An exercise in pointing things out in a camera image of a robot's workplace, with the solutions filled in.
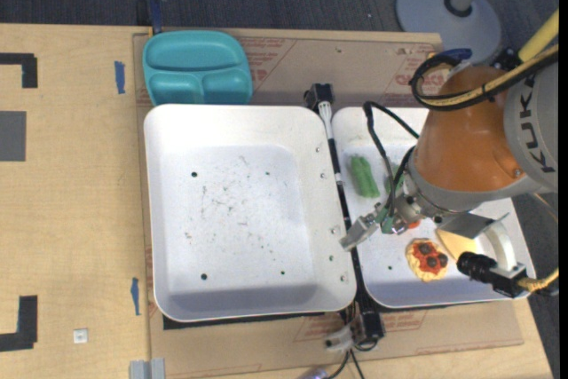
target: wooden table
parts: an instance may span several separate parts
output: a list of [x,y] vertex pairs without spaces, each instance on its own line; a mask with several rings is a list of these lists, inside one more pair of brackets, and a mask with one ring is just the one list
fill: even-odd
[[[36,341],[0,351],[0,377],[126,378],[132,360],[151,358],[132,65],[133,36],[144,34],[0,25],[0,52],[32,53],[38,70],[37,88],[22,88],[21,67],[0,65],[0,112],[26,118],[25,161],[0,162],[0,346],[16,339],[5,335],[17,333],[19,297],[36,296],[38,309]],[[528,303],[511,309],[520,345],[369,360],[362,369],[367,378],[551,377]],[[88,342],[76,332],[76,343],[83,328]]]

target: teal plastic bowl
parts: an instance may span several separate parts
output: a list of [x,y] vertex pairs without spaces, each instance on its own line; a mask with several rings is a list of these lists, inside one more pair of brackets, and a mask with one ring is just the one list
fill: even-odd
[[147,41],[142,60],[146,88],[155,106],[244,105],[252,97],[245,51],[226,33],[163,32]]

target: yellow cable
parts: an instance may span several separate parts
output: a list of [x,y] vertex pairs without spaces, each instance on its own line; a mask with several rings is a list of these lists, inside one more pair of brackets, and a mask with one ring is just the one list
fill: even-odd
[[532,59],[558,35],[559,12],[560,9],[552,13],[552,16],[548,18],[537,33],[518,52],[518,57],[523,62]]
[[541,290],[546,288],[552,281],[554,281],[560,275],[560,271],[558,267],[546,278],[541,280],[537,280],[535,278],[521,278],[517,281],[517,284],[523,288],[528,290],[529,292],[535,292],[537,290]]
[[495,89],[496,87],[499,87],[500,85],[506,83],[509,79],[514,78],[519,73],[525,71],[527,68],[532,67],[534,64],[540,62],[541,60],[546,59],[547,57],[554,54],[555,52],[558,52],[558,44],[551,46],[549,49],[541,52],[539,55],[533,57],[532,59],[530,59],[529,61],[527,61],[527,62],[525,62],[521,65],[519,65],[518,67],[512,69],[508,73],[505,73],[504,75],[502,75],[502,76],[500,76],[496,79],[493,79],[489,83],[485,84],[485,86],[477,87],[476,89],[474,89],[472,91],[468,91],[468,92],[463,93],[461,95],[456,95],[455,97],[451,97],[449,99],[428,99],[428,100],[424,99],[423,102],[427,106],[448,107],[448,106],[458,105],[458,104],[463,103],[465,101],[470,101],[471,99],[482,96],[485,91],[490,91],[490,90]]

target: green tape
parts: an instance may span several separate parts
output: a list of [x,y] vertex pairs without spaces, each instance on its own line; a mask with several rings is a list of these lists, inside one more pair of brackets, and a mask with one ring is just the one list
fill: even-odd
[[350,169],[357,194],[364,198],[378,198],[381,195],[373,178],[371,165],[364,157],[352,156]]

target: empty white tray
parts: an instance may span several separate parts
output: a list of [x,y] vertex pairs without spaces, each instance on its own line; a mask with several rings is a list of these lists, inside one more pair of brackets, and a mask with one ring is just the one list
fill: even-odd
[[[400,108],[393,111],[418,132],[422,129],[428,113],[424,108]],[[376,109],[374,109],[374,118],[375,131],[383,142],[387,155],[392,163],[400,164],[405,152],[415,144],[415,139],[388,115]],[[338,111],[332,124],[342,167],[347,205],[351,219],[355,220],[371,212],[378,201],[386,202],[387,192],[384,189],[386,169],[367,131],[367,118],[362,108],[347,107]],[[381,197],[373,200],[357,194],[348,171],[353,155],[367,158],[375,182],[381,191]],[[508,230],[517,261],[526,265],[529,276],[534,276],[533,263],[511,199],[484,203],[473,213],[494,219],[509,213],[502,223]],[[452,260],[444,279],[428,283],[420,281],[408,267],[405,257],[406,245],[413,238],[428,238],[442,246],[435,233],[435,227],[431,220],[424,219],[419,227],[409,229],[401,235],[383,234],[379,231],[358,245],[363,281],[369,295],[377,303],[401,309],[508,299],[493,291],[490,284],[470,280],[457,270]],[[493,248],[485,236],[479,240],[478,245],[481,253],[494,257]]]
[[144,124],[154,295],[178,321],[355,297],[323,123],[302,107],[162,105]]

